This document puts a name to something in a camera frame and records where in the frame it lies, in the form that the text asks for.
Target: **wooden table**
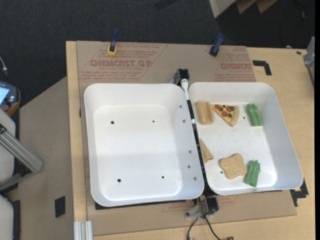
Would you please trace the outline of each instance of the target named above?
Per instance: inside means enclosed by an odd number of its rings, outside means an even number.
[[[272,75],[263,67],[254,67],[257,82],[270,85],[276,92],[309,195],[298,200],[297,215],[290,217],[228,222],[213,225],[218,236],[249,239],[315,239],[315,94],[304,65],[306,50],[247,48],[251,60],[267,61]],[[80,99],[75,41],[66,42],[67,81],[72,164],[73,212],[75,222],[88,220]],[[95,236],[95,240],[184,240],[188,228],[170,228],[142,232]],[[195,239],[214,239],[207,225],[192,229]]]

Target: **white tray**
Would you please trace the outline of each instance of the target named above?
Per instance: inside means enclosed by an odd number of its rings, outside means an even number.
[[[302,171],[291,142],[274,90],[260,82],[197,82],[190,86],[189,96],[196,127],[213,159],[204,164],[209,187],[219,195],[276,191],[298,188]],[[214,113],[214,123],[202,125],[197,102],[239,106],[239,118],[230,127]],[[263,126],[251,126],[247,104],[256,104]],[[245,184],[244,176],[228,179],[219,161],[239,153],[247,165],[258,160],[260,173],[256,187]]]
[[[199,197],[204,181],[182,89],[95,83],[84,92],[90,184],[106,207]]]
[[[208,186],[219,195],[298,188],[301,168],[273,89],[264,83],[198,82],[189,88],[197,132],[213,159],[204,164]],[[199,123],[196,103],[238,105],[230,127],[218,115]],[[247,104],[264,122],[251,126]],[[173,84],[95,83],[84,92],[90,184],[105,207],[196,199],[204,179],[183,90]],[[244,176],[228,179],[222,158],[239,153],[258,160],[257,187]]]
[[[12,204],[0,195],[0,239],[14,238],[14,208]]]

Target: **pizza slice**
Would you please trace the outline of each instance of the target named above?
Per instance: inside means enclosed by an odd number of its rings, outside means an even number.
[[[211,107],[229,126],[235,126],[239,117],[239,106],[212,104]]]
[[[206,163],[209,160],[213,159],[214,156],[210,153],[209,149],[207,148],[206,144],[202,139],[199,139],[200,142],[200,148],[201,148],[201,153],[203,157],[203,161]]]

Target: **gray carpet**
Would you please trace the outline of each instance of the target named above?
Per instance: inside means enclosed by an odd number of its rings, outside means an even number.
[[[315,0],[280,0],[264,13],[233,4],[214,18],[209,0],[0,0],[0,56],[23,106],[66,76],[66,41],[306,48],[315,35]]]

